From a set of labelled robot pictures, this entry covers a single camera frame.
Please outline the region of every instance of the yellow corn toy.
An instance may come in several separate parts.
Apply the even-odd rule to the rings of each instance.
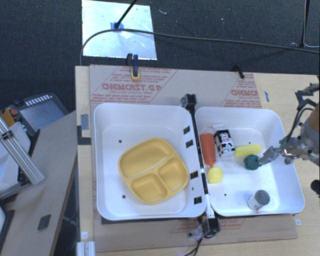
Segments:
[[[252,144],[246,146],[238,146],[235,148],[234,156],[237,158],[247,157],[262,151],[262,146],[259,144]]]

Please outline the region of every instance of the black fabric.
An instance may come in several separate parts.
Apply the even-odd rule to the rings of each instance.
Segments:
[[[150,6],[155,32],[287,47],[300,45],[302,39],[303,0],[138,0],[137,4]],[[309,45],[319,45],[319,15],[320,1],[310,0]],[[81,0],[2,0],[0,24],[0,108],[15,99],[53,92],[69,111],[74,110],[75,66],[82,46]],[[227,71],[237,64],[243,72],[319,74],[319,55],[307,52],[159,36],[155,46],[158,60],[140,61],[141,66]],[[83,64],[124,65],[125,59],[83,57]]]

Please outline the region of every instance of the yellow plate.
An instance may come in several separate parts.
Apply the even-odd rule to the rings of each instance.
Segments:
[[[132,193],[148,205],[174,196],[189,181],[185,163],[162,138],[151,138],[128,149],[120,156],[118,169]]]

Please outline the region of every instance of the orange bottle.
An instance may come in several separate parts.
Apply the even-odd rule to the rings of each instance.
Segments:
[[[199,137],[204,162],[206,165],[213,167],[216,162],[214,135],[212,133],[203,133]]]

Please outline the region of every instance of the yellow lemon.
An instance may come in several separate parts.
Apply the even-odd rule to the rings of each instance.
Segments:
[[[209,183],[218,183],[222,180],[224,172],[218,166],[212,167],[207,174],[207,179]]]

